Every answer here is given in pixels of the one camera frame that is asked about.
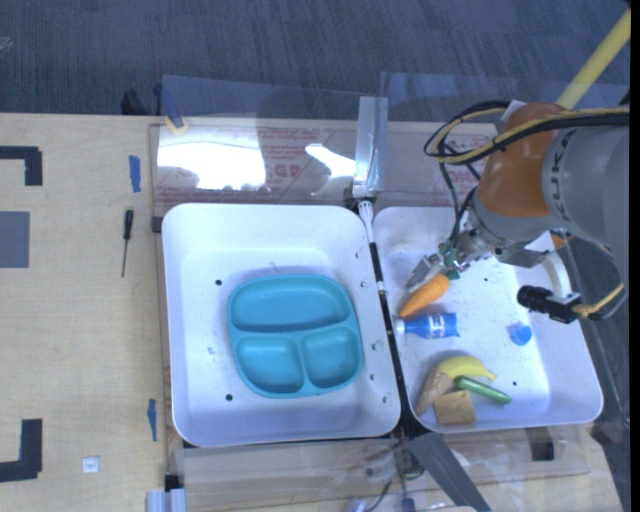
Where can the white plastic tray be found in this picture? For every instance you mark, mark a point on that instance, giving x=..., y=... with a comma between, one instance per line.
x=200, y=350
x=550, y=380

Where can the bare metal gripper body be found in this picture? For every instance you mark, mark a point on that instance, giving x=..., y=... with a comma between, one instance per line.
x=467, y=249

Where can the brown cardboard board red print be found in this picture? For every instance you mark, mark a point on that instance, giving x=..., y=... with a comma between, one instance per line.
x=300, y=165

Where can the yellow banana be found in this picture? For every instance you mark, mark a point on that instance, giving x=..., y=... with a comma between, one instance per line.
x=462, y=366

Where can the blue bottle with white cap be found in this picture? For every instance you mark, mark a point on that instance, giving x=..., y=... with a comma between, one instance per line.
x=432, y=325

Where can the beige bread roll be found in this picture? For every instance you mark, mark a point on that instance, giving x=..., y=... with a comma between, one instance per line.
x=432, y=390

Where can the black screwdriver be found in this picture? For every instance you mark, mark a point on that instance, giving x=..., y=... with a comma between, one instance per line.
x=127, y=225

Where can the small blue rounded piece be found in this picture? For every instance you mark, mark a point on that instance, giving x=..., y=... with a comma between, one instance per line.
x=520, y=335

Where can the orange carrot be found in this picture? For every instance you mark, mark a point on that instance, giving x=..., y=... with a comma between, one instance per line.
x=425, y=296

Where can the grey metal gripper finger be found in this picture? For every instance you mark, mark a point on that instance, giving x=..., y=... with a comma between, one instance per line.
x=425, y=270

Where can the tan bread slice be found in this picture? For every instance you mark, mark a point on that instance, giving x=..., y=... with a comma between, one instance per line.
x=454, y=409

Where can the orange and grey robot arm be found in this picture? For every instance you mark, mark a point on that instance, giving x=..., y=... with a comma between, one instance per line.
x=520, y=170

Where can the green cylinder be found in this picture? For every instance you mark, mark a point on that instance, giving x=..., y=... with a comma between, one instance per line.
x=482, y=390

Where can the blue divided plate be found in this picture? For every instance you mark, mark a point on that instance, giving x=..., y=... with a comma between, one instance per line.
x=290, y=305

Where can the black cylinder on white bracket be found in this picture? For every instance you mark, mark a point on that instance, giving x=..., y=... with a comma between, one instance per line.
x=547, y=302

